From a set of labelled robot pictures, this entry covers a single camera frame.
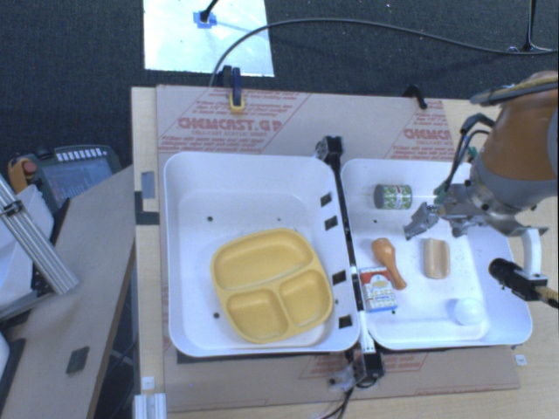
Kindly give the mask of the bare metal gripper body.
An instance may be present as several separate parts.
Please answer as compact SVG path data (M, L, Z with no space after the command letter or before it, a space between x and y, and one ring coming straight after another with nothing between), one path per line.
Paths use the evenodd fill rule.
M521 224L516 216L518 209L491 198L492 193L484 186L472 182L451 184L442 199L439 216L449 222L454 219L468 219L472 226L487 226L505 237L519 237L528 230L535 230L540 236L549 228Z

